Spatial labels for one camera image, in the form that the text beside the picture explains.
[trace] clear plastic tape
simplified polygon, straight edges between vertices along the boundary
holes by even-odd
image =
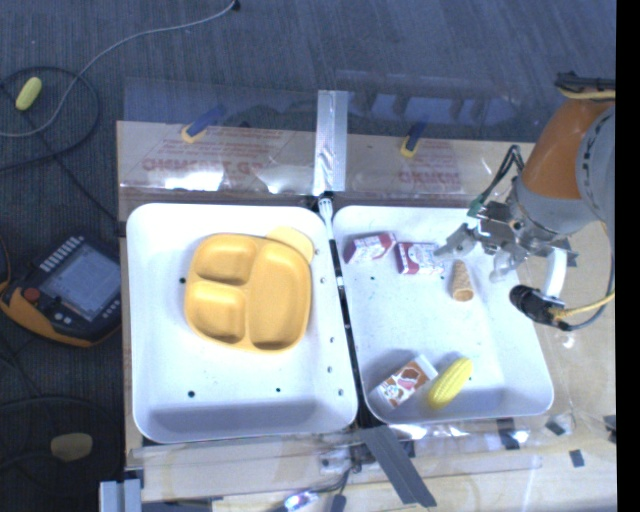
[[[344,191],[347,173],[347,113],[344,91],[318,92],[313,194]]]

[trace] yellow object on tray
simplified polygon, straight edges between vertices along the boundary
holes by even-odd
[[[465,382],[473,373],[473,363],[468,357],[456,359],[433,383],[427,395],[432,409],[442,409],[458,396]]]
[[[266,237],[220,233],[196,249],[187,276],[184,310],[204,339],[253,352],[294,347],[311,307],[313,244],[277,228]]]

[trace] snack package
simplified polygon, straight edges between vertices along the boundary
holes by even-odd
[[[395,409],[438,376],[438,371],[423,355],[409,361],[371,391],[371,398],[383,409]]]
[[[433,251],[438,248],[437,244],[398,242],[396,247],[398,272],[401,274],[442,275],[444,273],[444,263],[436,263],[433,259]]]
[[[361,238],[354,238],[344,250],[347,263],[360,263],[382,258],[396,244],[393,233],[380,233]]]

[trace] beige round object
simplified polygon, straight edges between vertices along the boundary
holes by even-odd
[[[453,263],[453,276],[451,278],[451,295],[458,302],[466,302],[473,299],[473,288],[469,271],[462,260]]]

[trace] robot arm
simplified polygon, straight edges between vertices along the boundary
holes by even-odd
[[[569,248],[569,235],[602,221],[612,254],[608,295],[615,275],[615,85],[603,83],[560,76],[556,85],[569,99],[543,130],[526,164],[518,146],[511,146],[496,178],[467,213],[477,219],[476,227],[463,224],[435,253],[441,260],[460,258],[480,243],[494,257],[493,281],[529,256],[545,257],[544,287],[518,286],[511,301],[532,320],[564,330],[574,327],[562,320],[559,299],[566,266],[577,257]],[[518,174],[506,201],[487,202],[513,165]]]

